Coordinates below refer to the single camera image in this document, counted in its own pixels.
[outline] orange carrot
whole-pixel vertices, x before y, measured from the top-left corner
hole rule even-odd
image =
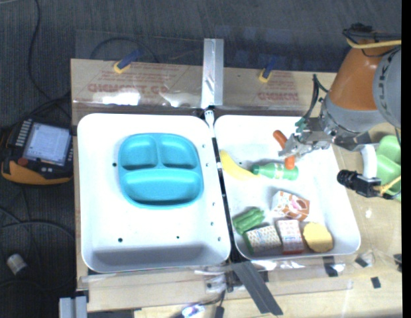
[[[276,130],[273,132],[273,137],[276,139],[276,141],[279,143],[279,145],[282,147],[282,149],[285,148],[285,142],[287,141],[287,138],[284,133],[282,133],[280,130]],[[285,168],[287,170],[292,170],[295,167],[296,163],[296,157],[295,156],[289,156],[285,158]]]

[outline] blue divided plate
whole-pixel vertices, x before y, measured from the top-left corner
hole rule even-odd
[[[123,195],[139,207],[187,206],[204,190],[197,150],[180,135],[134,134],[120,146],[118,163]]]

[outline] green bottle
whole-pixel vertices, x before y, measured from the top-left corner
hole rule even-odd
[[[263,166],[253,165],[252,173],[261,174],[262,176],[266,176],[270,179],[295,180],[298,177],[298,167],[295,166],[292,170],[287,170],[284,164],[271,162]]]

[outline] gray carpet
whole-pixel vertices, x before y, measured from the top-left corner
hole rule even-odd
[[[201,65],[202,40],[223,38],[228,67],[261,68],[275,55],[279,70],[336,72],[351,24],[402,32],[402,0],[37,1],[38,28],[35,0],[0,4],[0,127],[66,95],[70,58],[114,59],[131,48],[115,39],[92,53],[108,36],[142,40],[150,62]],[[68,99],[60,107],[42,115],[68,123]],[[0,229],[0,317],[58,317],[58,299],[75,288],[74,242],[63,231],[74,232],[72,182],[22,187],[0,174],[0,209],[8,213],[0,210],[0,228],[59,225]],[[5,264],[16,252],[29,265],[26,280]]]

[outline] toy food package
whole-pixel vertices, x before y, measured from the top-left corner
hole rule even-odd
[[[273,225],[247,231],[243,234],[243,238],[251,254],[278,248],[282,245]]]
[[[310,201],[297,195],[278,191],[272,198],[272,213],[275,217],[288,217],[303,221],[310,211]]]
[[[304,242],[298,220],[278,220],[276,228],[282,240],[282,254],[299,254],[304,251]]]

